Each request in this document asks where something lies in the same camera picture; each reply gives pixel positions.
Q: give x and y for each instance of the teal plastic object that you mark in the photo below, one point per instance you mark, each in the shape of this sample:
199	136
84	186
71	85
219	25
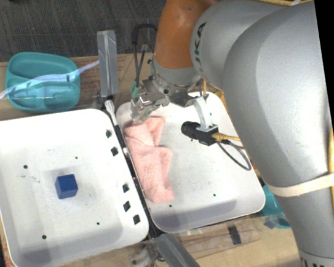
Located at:
275	210

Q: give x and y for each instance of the teal divided plate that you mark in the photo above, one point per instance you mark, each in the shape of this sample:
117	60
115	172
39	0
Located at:
36	71

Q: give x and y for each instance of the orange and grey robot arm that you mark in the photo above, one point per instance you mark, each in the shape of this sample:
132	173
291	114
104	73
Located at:
271	83

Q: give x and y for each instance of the blue cube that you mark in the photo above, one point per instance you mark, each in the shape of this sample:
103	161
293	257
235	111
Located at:
66	186

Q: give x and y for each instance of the black cylinder on white bracket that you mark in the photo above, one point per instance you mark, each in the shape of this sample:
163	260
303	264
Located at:
205	130

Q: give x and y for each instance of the pink cloth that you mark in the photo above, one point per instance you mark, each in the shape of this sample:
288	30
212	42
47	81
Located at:
151	163

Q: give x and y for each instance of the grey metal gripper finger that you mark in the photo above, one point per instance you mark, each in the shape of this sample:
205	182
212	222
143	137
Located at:
152	107
136	107

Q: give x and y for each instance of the white plastic tray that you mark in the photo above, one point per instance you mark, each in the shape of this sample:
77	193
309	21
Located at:
201	174
62	139

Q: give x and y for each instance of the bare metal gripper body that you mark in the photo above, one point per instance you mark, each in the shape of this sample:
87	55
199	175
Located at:
160	91

